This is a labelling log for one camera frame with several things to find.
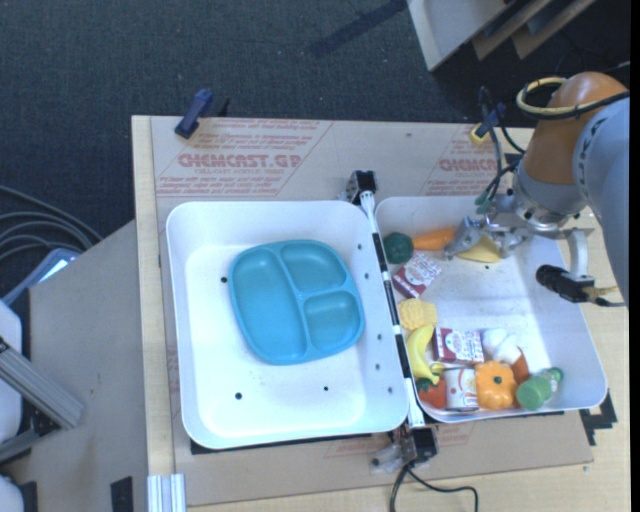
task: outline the banana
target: banana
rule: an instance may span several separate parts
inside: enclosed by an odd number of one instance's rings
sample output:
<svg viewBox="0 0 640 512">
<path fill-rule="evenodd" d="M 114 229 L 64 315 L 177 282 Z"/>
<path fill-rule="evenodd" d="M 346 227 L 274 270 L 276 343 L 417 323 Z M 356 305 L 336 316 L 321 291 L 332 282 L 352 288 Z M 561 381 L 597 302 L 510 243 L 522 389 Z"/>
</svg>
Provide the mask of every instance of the banana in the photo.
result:
<svg viewBox="0 0 640 512">
<path fill-rule="evenodd" d="M 425 355 L 434 329 L 435 326 L 433 324 L 427 324 L 413 331 L 407 340 L 407 355 L 409 356 L 411 372 L 415 379 L 429 379 L 434 384 L 438 384 L 440 376 L 431 371 Z"/>
</svg>

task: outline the white can with red label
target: white can with red label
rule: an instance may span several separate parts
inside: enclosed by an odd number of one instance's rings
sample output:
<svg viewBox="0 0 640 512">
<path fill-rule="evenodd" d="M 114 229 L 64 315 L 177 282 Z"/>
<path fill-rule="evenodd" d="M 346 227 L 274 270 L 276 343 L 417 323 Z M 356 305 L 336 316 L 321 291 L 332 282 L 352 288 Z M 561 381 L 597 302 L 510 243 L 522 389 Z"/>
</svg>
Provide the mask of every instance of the white can with red label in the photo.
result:
<svg viewBox="0 0 640 512">
<path fill-rule="evenodd" d="M 457 412 L 477 411 L 476 372 L 469 366 L 456 366 L 444 370 L 447 385 L 446 410 Z"/>
</svg>

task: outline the orange carrot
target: orange carrot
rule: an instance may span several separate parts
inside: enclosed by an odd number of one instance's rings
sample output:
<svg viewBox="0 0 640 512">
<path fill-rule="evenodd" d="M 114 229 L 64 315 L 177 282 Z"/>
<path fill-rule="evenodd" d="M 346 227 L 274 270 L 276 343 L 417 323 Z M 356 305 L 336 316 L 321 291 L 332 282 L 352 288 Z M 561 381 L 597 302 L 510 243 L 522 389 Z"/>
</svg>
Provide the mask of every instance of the orange carrot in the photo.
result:
<svg viewBox="0 0 640 512">
<path fill-rule="evenodd" d="M 412 240 L 413 248 L 417 251 L 441 251 L 453 240 L 456 229 L 456 227 L 436 229 L 416 236 Z"/>
</svg>

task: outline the dark floor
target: dark floor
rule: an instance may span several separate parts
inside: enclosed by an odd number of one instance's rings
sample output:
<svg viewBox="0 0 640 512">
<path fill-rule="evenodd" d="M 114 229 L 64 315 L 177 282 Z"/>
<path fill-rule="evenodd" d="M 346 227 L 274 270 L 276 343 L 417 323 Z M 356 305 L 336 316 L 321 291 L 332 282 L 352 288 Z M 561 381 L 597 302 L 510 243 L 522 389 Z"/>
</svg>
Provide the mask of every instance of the dark floor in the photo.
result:
<svg viewBox="0 0 640 512">
<path fill-rule="evenodd" d="M 402 0 L 0 3 L 0 185 L 103 236 L 133 219 L 131 116 L 182 115 L 202 88 L 232 117 L 476 122 L 487 86 L 506 121 L 528 81 L 606 71 L 630 87 L 631 1 L 599 0 L 531 56 L 470 44 L 429 72 Z M 0 215 L 35 207 L 0 191 Z M 7 256 L 0 297 L 46 254 Z"/>
</svg>

